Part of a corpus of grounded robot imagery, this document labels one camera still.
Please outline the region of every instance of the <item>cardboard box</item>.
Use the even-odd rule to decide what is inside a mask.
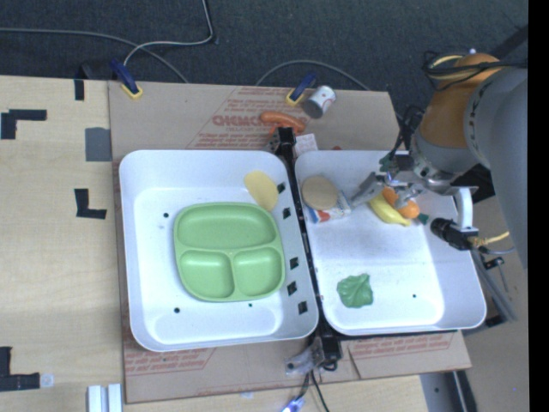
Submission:
[[[389,96],[338,91],[337,101],[323,117],[311,119],[285,103],[288,88],[143,82],[142,89],[142,97],[132,100],[119,83],[109,82],[126,402],[301,385],[303,376],[288,375],[285,359],[303,351],[305,339],[166,353],[136,343],[129,326],[118,165],[138,149],[264,148],[270,126],[261,123],[259,114],[266,110],[304,120],[305,132],[314,135],[319,149],[390,149],[398,127]],[[321,382],[470,367],[459,331],[349,339],[341,346],[337,370],[318,374]]]

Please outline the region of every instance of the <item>green leaf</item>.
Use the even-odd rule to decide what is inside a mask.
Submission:
[[[349,276],[337,283],[337,293],[341,302],[349,308],[360,308],[371,305],[374,294],[370,286],[370,275],[364,273],[358,276]]]

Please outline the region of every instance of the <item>wooden table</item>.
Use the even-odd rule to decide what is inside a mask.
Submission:
[[[0,410],[85,409],[89,385],[123,384],[112,164],[86,161],[85,130],[110,128],[107,83],[0,77],[0,112],[45,109],[0,140],[0,346],[12,373],[53,386],[0,392]],[[106,218],[77,218],[75,189]],[[427,411],[419,376],[323,385],[330,410]],[[124,405],[128,411],[277,411],[297,389]],[[322,410],[311,389],[303,411]]]

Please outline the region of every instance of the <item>banana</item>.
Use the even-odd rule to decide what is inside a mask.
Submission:
[[[375,196],[368,203],[382,221],[385,221],[388,224],[402,224],[402,226],[410,226],[410,220],[404,218],[395,208],[387,203],[387,200],[385,200],[383,194]]]

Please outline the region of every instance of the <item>green plate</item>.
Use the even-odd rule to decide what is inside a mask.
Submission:
[[[183,209],[173,227],[179,277],[201,300],[264,298],[284,282],[275,219],[250,203],[204,203]]]

